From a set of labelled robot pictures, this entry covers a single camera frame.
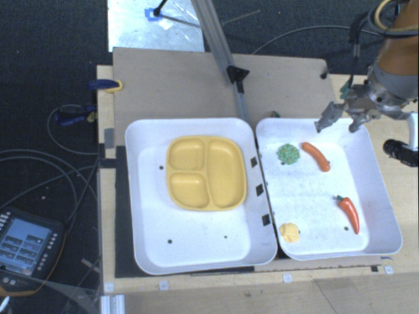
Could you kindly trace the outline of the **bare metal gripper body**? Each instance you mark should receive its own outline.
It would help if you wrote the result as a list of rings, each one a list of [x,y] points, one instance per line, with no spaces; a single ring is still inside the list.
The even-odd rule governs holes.
[[[403,111],[403,107],[408,103],[382,86],[355,84],[344,100],[344,110],[351,116],[379,118],[384,115],[394,120],[407,120],[409,112]]]

